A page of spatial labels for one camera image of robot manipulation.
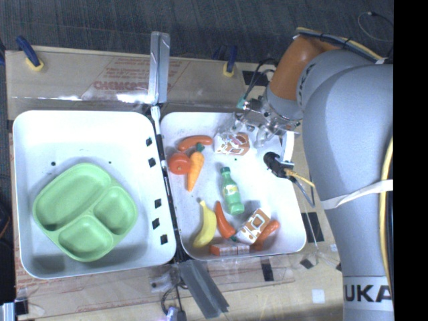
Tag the white and orange carton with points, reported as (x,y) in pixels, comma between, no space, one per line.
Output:
(234,145)
(254,226)

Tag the red tomato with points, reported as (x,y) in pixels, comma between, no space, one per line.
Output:
(179,163)

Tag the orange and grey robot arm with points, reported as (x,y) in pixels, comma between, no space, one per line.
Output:
(347,139)

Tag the white plastic tray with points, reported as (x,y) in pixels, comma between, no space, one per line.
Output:
(264,189)
(83,135)

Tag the orange sausage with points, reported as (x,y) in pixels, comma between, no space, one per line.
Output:
(194,141)
(269,230)

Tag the brown cardboard board red print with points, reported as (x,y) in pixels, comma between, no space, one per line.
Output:
(83,72)

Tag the yellow banana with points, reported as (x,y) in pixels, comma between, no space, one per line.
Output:
(208,226)

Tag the red chili pepper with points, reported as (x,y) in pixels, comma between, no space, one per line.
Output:
(222,222)

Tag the green bottle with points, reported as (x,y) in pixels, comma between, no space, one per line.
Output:
(231,192)

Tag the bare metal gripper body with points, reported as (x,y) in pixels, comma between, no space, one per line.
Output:
(264,115)

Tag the orange and white packet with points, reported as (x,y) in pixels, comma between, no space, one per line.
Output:
(227,249)

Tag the green divided plate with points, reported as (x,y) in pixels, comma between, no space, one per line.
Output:
(77,192)

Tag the orange carrot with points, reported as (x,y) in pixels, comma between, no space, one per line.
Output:
(195,169)

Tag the black cylinder on white bracket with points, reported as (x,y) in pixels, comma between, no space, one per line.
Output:
(275,164)

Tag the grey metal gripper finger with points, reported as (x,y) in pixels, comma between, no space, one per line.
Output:
(240,125)
(261,138)

